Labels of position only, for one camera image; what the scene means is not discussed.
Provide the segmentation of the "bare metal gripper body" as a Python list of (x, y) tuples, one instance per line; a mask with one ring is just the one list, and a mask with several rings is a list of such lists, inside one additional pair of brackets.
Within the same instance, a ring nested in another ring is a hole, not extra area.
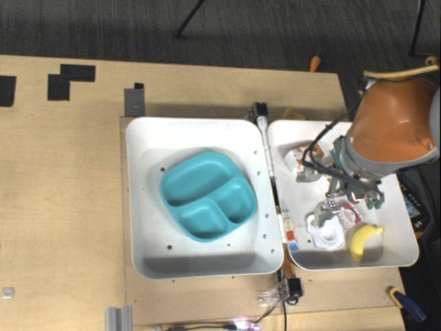
[(347, 200), (347, 187), (349, 185), (356, 185), (363, 189), (365, 192), (365, 200), (364, 201), (381, 201), (383, 200), (383, 192), (380, 191), (378, 185), (372, 180), (366, 180), (362, 177), (351, 176), (347, 174), (342, 168), (337, 168), (336, 166), (331, 167), (331, 176), (332, 178), (342, 179), (345, 182), (345, 197)]

